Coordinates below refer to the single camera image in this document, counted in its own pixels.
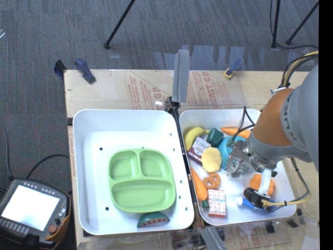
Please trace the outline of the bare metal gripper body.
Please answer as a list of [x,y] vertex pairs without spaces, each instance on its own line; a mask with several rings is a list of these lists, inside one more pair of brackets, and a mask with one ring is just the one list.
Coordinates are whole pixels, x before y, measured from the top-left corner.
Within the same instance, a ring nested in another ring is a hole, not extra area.
[[276,161],[270,161],[260,156],[248,141],[233,141],[230,144],[232,149],[228,159],[233,159],[238,163],[242,163],[251,167],[251,171],[263,173],[269,171],[272,177],[277,175],[275,170],[277,167]]

